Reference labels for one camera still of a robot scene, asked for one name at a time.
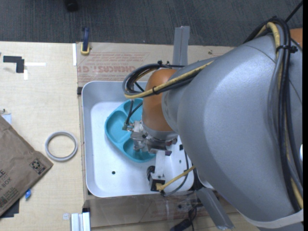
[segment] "white strap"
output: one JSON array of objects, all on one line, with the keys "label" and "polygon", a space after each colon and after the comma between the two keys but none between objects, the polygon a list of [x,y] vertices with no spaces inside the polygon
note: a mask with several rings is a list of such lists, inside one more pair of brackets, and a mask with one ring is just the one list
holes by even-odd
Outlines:
[{"label": "white strap", "polygon": [[259,228],[277,229],[304,221],[304,209],[301,209],[299,212],[296,212],[295,214],[274,221],[254,221],[244,216],[243,214],[242,216],[246,219],[246,221]]}]

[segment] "cardboard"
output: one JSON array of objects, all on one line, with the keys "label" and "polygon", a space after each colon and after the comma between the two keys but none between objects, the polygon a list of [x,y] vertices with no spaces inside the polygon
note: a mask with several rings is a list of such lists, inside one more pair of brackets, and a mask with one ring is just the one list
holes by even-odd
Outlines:
[{"label": "cardboard", "polygon": [[0,216],[52,165],[0,116]]}]

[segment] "small blue object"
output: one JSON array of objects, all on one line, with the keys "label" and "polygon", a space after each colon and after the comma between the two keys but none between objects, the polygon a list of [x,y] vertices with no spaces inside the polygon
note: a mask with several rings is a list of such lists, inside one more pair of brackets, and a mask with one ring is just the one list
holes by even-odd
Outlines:
[{"label": "small blue object", "polygon": [[[133,109],[142,102],[142,99],[135,99]],[[125,156],[134,162],[144,163],[155,157],[155,154],[135,151],[133,140],[130,138],[131,132],[122,130],[125,120],[127,119],[130,107],[130,100],[117,107],[108,116],[105,122],[105,133],[108,139],[114,144]],[[140,121],[142,115],[142,106],[140,106],[130,117],[129,122]]]},{"label": "small blue object", "polygon": [[31,196],[31,189],[29,188],[25,193],[25,199],[27,200]]}]

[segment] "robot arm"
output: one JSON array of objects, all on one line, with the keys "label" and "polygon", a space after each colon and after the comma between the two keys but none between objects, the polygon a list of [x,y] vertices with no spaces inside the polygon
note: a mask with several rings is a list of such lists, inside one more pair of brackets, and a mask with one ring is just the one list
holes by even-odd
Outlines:
[{"label": "robot arm", "polygon": [[[128,98],[144,97],[143,145],[166,146],[179,134],[198,174],[248,219],[264,223],[303,209],[302,50],[286,27],[273,19],[221,57],[167,75],[157,70],[145,92],[129,90],[146,68],[124,81]],[[160,75],[168,81],[156,83]],[[303,230],[300,221],[259,229]]]}]

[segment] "white ring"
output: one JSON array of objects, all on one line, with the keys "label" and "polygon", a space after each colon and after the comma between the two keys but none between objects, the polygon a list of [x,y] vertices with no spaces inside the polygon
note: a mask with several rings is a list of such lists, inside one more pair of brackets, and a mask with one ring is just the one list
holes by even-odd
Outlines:
[{"label": "white ring", "polygon": [[[72,152],[70,155],[68,155],[68,156],[65,156],[65,157],[57,157],[57,156],[52,155],[52,154],[50,153],[50,151],[49,151],[48,146],[49,146],[50,141],[51,141],[54,137],[59,136],[59,135],[67,136],[67,137],[71,138],[72,141],[75,143],[75,148],[74,148],[73,152]],[[69,132],[66,132],[66,131],[58,131],[58,132],[52,133],[52,134],[46,139],[46,142],[45,142],[45,151],[46,151],[48,157],[50,157],[52,160],[58,161],[58,162],[65,162],[65,161],[71,159],[71,158],[76,154],[77,149],[78,149],[78,142],[77,142],[77,139],[75,138],[75,136],[74,136],[73,134],[71,134],[71,133],[69,133]]]}]

